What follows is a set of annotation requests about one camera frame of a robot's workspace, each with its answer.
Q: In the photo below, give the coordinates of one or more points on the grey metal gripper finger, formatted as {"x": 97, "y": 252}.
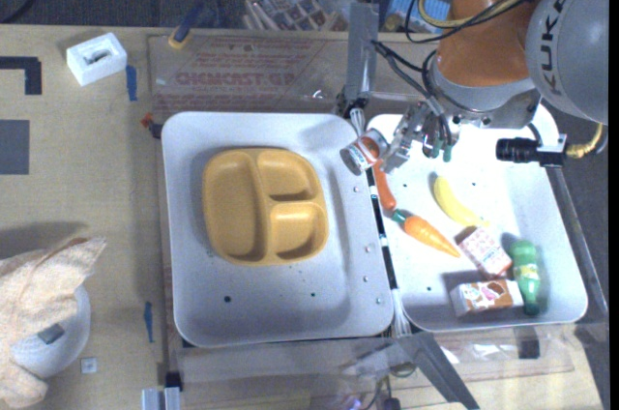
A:
{"x": 396, "y": 160}

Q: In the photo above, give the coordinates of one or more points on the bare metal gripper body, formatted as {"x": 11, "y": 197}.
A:
{"x": 411, "y": 127}

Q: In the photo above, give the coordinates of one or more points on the orange and white can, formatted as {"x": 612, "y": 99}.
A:
{"x": 360, "y": 154}

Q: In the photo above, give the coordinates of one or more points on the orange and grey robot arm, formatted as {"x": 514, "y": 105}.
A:
{"x": 488, "y": 45}

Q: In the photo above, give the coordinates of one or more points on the orange sausage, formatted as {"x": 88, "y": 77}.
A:
{"x": 385, "y": 193}

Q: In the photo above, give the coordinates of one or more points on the yellow banana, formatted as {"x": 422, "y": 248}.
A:
{"x": 452, "y": 202}

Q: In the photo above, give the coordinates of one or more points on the orange carrot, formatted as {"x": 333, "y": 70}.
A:
{"x": 428, "y": 234}

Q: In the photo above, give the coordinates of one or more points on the white plastic tray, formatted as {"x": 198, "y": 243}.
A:
{"x": 508, "y": 195}
{"x": 271, "y": 301}

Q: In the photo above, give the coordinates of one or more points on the pink carton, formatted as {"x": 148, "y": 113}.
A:
{"x": 485, "y": 252}

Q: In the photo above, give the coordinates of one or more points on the brown and white carton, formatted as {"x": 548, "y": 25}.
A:
{"x": 486, "y": 297}

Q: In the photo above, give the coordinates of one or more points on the brown cardboard board red print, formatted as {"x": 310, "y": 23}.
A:
{"x": 251, "y": 74}

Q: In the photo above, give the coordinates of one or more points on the printed flat box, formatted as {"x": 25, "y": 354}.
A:
{"x": 290, "y": 9}

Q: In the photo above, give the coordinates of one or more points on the orange divided plate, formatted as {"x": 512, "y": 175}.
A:
{"x": 232, "y": 205}

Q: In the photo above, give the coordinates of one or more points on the green bottle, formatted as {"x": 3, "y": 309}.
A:
{"x": 525, "y": 275}

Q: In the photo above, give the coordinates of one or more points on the white foam block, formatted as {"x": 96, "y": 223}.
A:
{"x": 97, "y": 67}

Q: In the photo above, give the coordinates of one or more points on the small white square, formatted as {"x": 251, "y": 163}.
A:
{"x": 89, "y": 365}

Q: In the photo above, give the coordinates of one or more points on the white bowl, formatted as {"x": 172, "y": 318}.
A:
{"x": 72, "y": 340}

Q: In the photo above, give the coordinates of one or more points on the pale yellow cloth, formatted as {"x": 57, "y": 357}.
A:
{"x": 34, "y": 282}

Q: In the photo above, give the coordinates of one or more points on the black cylinder on white bracket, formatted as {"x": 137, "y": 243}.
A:
{"x": 520, "y": 150}

